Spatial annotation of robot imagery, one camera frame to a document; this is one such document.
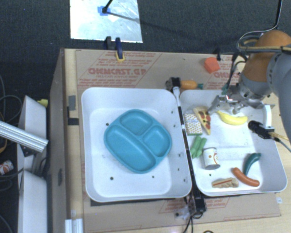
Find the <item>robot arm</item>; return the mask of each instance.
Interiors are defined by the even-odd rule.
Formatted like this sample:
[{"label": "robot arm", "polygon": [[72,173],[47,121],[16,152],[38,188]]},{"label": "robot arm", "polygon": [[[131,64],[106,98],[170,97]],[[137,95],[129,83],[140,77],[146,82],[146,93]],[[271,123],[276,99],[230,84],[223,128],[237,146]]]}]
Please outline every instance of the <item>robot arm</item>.
[{"label": "robot arm", "polygon": [[[291,37],[273,30],[262,35],[255,47],[267,46],[291,47]],[[241,73],[239,82],[231,85],[226,95],[217,96],[208,112],[220,107],[233,107],[233,113],[241,108],[251,106],[256,109],[264,107],[262,100],[274,92],[278,96],[279,109],[283,126],[291,143],[291,54],[287,52],[257,52],[250,55]]]}]

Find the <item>pizza slice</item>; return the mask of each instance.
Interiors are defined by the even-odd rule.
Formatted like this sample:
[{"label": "pizza slice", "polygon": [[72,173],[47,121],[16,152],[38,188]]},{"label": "pizza slice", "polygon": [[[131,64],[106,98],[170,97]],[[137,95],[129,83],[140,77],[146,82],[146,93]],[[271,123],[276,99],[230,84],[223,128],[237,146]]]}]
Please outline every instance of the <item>pizza slice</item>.
[{"label": "pizza slice", "polygon": [[193,109],[198,121],[201,123],[202,127],[205,129],[207,134],[210,134],[210,121],[211,117],[207,112],[206,107],[195,107]]}]

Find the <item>cardboard box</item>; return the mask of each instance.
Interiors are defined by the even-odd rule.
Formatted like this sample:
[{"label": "cardboard box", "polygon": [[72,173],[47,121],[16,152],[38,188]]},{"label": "cardboard box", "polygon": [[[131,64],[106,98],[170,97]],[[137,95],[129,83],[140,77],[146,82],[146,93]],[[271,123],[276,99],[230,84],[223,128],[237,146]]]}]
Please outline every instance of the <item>cardboard box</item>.
[{"label": "cardboard box", "polygon": [[[221,56],[220,70],[209,74],[203,61],[210,56],[125,52],[126,61],[119,64],[114,51],[61,50],[50,93],[54,233],[65,231],[65,219],[77,218],[83,218],[85,233],[186,224],[176,216],[185,206],[184,199],[106,204],[89,199],[84,189],[80,97],[85,89],[95,86],[164,89],[169,77],[193,79],[204,89],[219,89],[228,78],[230,56]],[[280,216],[274,193],[208,198],[206,204],[207,211],[196,223]]]}]

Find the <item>orange block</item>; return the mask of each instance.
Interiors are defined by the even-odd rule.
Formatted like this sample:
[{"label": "orange block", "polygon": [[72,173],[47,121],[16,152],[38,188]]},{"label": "orange block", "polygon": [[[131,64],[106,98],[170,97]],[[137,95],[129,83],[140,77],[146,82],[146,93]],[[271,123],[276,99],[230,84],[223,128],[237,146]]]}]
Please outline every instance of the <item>orange block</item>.
[{"label": "orange block", "polygon": [[220,69],[219,63],[215,57],[207,58],[205,60],[204,67],[208,73],[213,73]]}]

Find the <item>hot dog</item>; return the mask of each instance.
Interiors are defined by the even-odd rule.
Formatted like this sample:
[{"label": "hot dog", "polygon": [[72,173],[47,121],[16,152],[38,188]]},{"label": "hot dog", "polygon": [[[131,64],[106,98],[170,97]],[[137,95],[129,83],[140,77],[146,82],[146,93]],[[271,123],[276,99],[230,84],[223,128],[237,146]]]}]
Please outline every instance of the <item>hot dog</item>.
[{"label": "hot dog", "polygon": [[232,172],[236,176],[236,178],[239,179],[244,184],[247,184],[249,186],[259,186],[260,185],[259,181],[248,178],[237,167],[233,168]]}]

